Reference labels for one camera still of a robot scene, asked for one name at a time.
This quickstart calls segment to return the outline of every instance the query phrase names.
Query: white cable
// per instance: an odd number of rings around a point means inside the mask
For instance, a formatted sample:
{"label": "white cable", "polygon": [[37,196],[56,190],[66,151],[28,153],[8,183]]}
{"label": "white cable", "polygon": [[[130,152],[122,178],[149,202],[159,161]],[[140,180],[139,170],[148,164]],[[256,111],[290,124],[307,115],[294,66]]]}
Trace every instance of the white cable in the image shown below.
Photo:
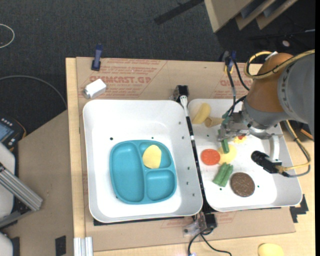
{"label": "white cable", "polygon": [[10,42],[6,43],[5,45],[0,46],[0,49],[1,49],[1,48],[4,48],[4,47],[7,47],[8,45],[10,45],[10,44],[14,41],[14,39],[15,39],[15,37],[16,37],[16,34],[15,34],[14,30],[13,30],[11,27],[9,27],[9,26],[7,26],[7,25],[5,25],[5,24],[1,24],[1,23],[0,23],[0,27],[1,27],[1,26],[7,28],[8,30],[10,30],[10,31],[12,32],[12,38],[11,38]]}

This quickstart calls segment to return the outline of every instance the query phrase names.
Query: blue clamp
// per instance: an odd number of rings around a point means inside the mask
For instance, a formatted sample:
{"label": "blue clamp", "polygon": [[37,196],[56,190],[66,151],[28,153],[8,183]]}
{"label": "blue clamp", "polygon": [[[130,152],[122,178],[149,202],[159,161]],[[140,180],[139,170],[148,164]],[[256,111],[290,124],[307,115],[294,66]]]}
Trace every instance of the blue clamp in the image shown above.
{"label": "blue clamp", "polygon": [[234,61],[233,61],[233,60],[235,60],[235,59],[236,59],[236,51],[235,51],[235,50],[233,50],[233,51],[231,52],[230,57],[227,57],[227,58],[225,59],[226,68],[227,68],[227,70],[228,70],[230,73],[232,73],[233,66],[234,66]]}
{"label": "blue clamp", "polygon": [[102,44],[98,43],[95,47],[95,54],[94,54],[94,60],[92,61],[92,66],[91,69],[94,71],[99,71],[100,70],[100,65],[101,65],[101,55],[102,55]]}

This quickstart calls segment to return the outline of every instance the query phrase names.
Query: black cable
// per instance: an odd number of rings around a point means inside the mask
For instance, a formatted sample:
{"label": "black cable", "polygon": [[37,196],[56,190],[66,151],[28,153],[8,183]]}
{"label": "black cable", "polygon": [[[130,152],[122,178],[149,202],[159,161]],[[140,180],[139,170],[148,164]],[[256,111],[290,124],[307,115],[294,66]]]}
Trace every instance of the black cable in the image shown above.
{"label": "black cable", "polygon": [[193,243],[193,241],[200,235],[202,237],[202,239],[204,240],[204,242],[214,251],[218,252],[218,253],[224,253],[224,254],[229,254],[230,256],[232,256],[232,254],[229,252],[229,251],[226,251],[226,250],[218,250],[218,249],[215,249],[213,248],[209,243],[208,241],[205,239],[204,236],[207,236],[209,234],[211,234],[213,231],[213,229],[211,229],[208,233],[203,233],[203,232],[199,232],[198,234],[196,234],[192,239],[191,241],[189,242],[189,245],[188,245],[188,256],[191,255],[191,245]]}
{"label": "black cable", "polygon": [[67,102],[65,101],[64,97],[61,95],[61,93],[50,83],[40,79],[40,78],[37,78],[37,77],[34,77],[34,76],[29,76],[29,75],[9,75],[9,76],[5,76],[5,77],[1,77],[0,78],[0,81],[3,81],[3,80],[7,80],[7,79],[15,79],[15,78],[26,78],[26,79],[32,79],[32,80],[36,80],[36,81],[39,81],[41,83],[44,83],[45,85],[51,87],[59,96],[60,98],[62,99],[63,103],[64,103],[64,106],[65,108],[67,109],[68,108],[68,105],[67,105]]}
{"label": "black cable", "polygon": [[215,249],[213,248],[209,243],[208,241],[205,239],[205,237],[200,234],[200,236],[202,237],[202,239],[205,241],[205,243],[214,251],[218,252],[218,253],[224,253],[224,254],[229,254],[230,256],[232,256],[232,254],[229,252],[229,251],[226,251],[226,250],[218,250],[218,249]]}
{"label": "black cable", "polygon": [[237,99],[234,105],[232,105],[227,112],[230,112],[232,109],[234,109],[239,102],[243,102],[246,99],[246,97],[247,95],[244,95],[241,98]]}
{"label": "black cable", "polygon": [[250,89],[247,87],[247,85],[245,84],[245,82],[242,80],[242,77],[241,77],[241,74],[240,74],[240,70],[239,70],[239,67],[238,67],[238,64],[237,64],[236,60],[235,60],[232,56],[230,56],[230,58],[231,58],[231,60],[232,60],[233,63],[234,63],[236,72],[237,72],[237,74],[238,74],[238,77],[239,77],[239,80],[240,80],[242,86],[243,86],[247,91],[249,91]]}
{"label": "black cable", "polygon": [[228,78],[229,78],[229,81],[230,81],[230,85],[231,85],[231,88],[232,88],[232,92],[233,92],[233,104],[232,104],[232,109],[229,113],[229,117],[233,114],[234,110],[235,110],[235,105],[236,105],[236,87],[235,87],[235,84],[234,84],[234,81],[231,77],[231,73],[229,71],[229,67],[228,67],[228,61],[229,61],[229,58],[225,58],[225,65],[226,65],[226,73],[228,75]]}

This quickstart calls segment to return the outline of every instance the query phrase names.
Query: brown toy cookie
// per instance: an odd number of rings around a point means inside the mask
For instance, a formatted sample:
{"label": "brown toy cookie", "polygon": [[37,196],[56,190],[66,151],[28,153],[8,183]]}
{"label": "brown toy cookie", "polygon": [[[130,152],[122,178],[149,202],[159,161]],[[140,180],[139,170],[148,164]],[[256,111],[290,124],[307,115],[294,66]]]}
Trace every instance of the brown toy cookie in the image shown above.
{"label": "brown toy cookie", "polygon": [[237,172],[231,177],[231,188],[240,197],[249,197],[255,192],[253,179],[244,172]]}

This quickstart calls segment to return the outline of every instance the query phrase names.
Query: wooden table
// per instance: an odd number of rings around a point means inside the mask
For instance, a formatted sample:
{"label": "wooden table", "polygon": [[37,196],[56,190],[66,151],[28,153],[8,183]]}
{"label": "wooden table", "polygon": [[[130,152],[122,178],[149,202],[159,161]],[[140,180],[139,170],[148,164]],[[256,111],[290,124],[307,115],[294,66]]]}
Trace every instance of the wooden table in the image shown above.
{"label": "wooden table", "polygon": [[[86,236],[85,213],[84,213],[84,188],[82,180],[81,161],[81,139],[79,134],[79,106],[78,106],[78,85],[77,85],[77,62],[75,58],[66,59],[66,82],[68,97],[68,120],[70,139],[70,171],[72,181],[72,207],[73,207],[73,232],[75,238]],[[284,132],[287,146],[293,164],[305,162],[305,158],[298,146]],[[307,150],[314,157],[314,142],[306,140],[303,142]],[[312,256],[316,253],[315,245],[315,169],[312,160],[311,172],[299,178],[302,192],[305,195],[308,205],[308,212],[298,216],[298,223],[295,224],[296,232],[266,235],[256,237],[246,237],[237,239],[226,239],[211,241],[213,247],[229,251],[233,256],[256,256],[258,246],[262,243],[275,243],[283,248],[286,256]],[[187,243],[140,247],[132,249],[120,249],[95,252],[95,256],[186,256]],[[192,244],[191,252],[198,256],[219,255],[213,252],[205,242],[195,242]]]}

